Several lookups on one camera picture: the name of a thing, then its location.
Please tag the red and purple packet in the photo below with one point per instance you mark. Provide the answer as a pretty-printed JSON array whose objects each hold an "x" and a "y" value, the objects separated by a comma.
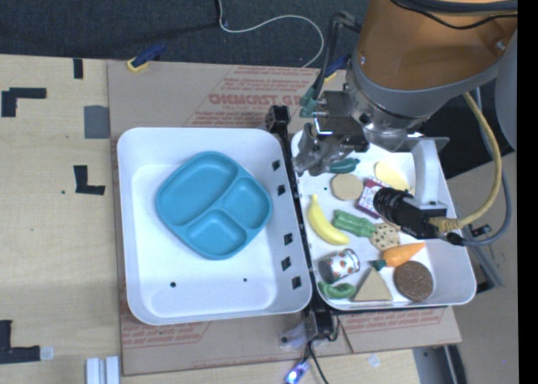
[{"x": 365, "y": 201}]

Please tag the tan triangular bread slice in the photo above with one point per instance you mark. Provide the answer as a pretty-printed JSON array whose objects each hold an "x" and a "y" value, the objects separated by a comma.
[{"x": 372, "y": 287}]

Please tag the white can strawberry print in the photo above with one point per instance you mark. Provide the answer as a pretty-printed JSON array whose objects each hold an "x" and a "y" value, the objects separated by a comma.
[{"x": 341, "y": 265}]

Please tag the green asparagus bundle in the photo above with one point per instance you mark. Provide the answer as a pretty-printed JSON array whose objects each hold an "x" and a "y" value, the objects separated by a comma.
[{"x": 353, "y": 222}]

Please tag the thin black rod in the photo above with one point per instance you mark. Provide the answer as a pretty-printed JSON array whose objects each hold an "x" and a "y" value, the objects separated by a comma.
[{"x": 302, "y": 227}]

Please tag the blue divided plate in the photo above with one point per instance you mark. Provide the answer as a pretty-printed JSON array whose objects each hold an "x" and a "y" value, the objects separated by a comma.
[{"x": 210, "y": 201}]

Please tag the black cylinder on white bracket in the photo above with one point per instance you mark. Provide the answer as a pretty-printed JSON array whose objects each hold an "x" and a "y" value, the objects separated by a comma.
[{"x": 414, "y": 214}]

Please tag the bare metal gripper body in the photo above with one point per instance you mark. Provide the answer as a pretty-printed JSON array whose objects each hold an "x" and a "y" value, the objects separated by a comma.
[{"x": 344, "y": 119}]

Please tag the brown round cookie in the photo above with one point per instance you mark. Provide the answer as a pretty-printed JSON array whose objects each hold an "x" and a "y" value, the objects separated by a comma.
[{"x": 414, "y": 281}]

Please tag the green pea pod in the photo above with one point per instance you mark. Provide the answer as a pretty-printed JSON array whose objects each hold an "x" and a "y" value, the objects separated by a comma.
[
  {"x": 344, "y": 165},
  {"x": 338, "y": 290}
]

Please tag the white plastic tray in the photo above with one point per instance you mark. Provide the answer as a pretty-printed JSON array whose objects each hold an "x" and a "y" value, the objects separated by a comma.
[
  {"x": 202, "y": 290},
  {"x": 449, "y": 273}
]

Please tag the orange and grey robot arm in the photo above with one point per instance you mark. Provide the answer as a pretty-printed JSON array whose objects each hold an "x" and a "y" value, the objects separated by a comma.
[{"x": 424, "y": 46}]

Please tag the tan round biscuit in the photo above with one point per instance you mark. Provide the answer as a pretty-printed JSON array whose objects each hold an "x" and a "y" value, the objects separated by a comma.
[{"x": 346, "y": 186}]

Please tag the orange carrot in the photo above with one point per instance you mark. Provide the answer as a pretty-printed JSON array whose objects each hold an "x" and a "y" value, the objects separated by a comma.
[{"x": 403, "y": 254}]

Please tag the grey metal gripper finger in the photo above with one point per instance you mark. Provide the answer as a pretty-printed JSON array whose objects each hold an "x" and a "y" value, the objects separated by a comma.
[
  {"x": 304, "y": 151},
  {"x": 330, "y": 154}
]

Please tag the yellow banana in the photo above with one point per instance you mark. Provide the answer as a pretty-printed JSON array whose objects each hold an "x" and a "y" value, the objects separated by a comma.
[{"x": 323, "y": 227}]

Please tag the brown cardboard board red print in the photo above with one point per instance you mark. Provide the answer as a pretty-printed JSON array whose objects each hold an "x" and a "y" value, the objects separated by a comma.
[{"x": 176, "y": 92}]

